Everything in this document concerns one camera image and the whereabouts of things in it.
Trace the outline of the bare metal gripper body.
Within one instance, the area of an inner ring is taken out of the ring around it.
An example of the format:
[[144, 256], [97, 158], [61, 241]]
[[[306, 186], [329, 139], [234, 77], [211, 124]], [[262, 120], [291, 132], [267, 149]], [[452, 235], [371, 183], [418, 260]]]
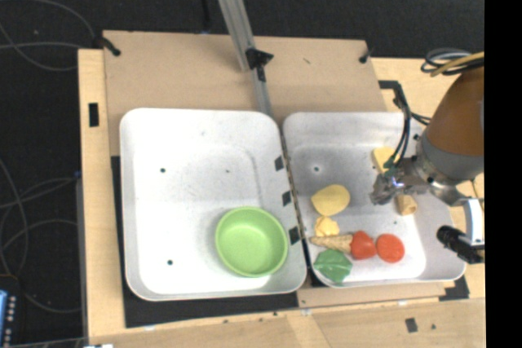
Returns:
[[403, 159], [391, 178], [395, 193], [430, 193], [446, 205], [462, 205], [466, 200], [466, 196], [458, 190], [461, 180], [447, 177], [429, 160], [420, 157]]

